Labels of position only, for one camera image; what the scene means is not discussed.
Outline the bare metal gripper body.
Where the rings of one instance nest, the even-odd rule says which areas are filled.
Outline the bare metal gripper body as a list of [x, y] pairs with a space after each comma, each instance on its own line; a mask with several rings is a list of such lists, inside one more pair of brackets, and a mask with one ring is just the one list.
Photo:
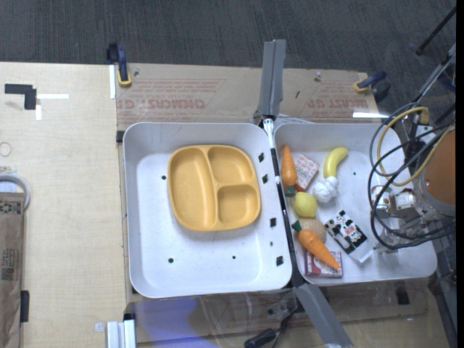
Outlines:
[[390, 196], [388, 236], [391, 238], [431, 238], [435, 209], [412, 191]]

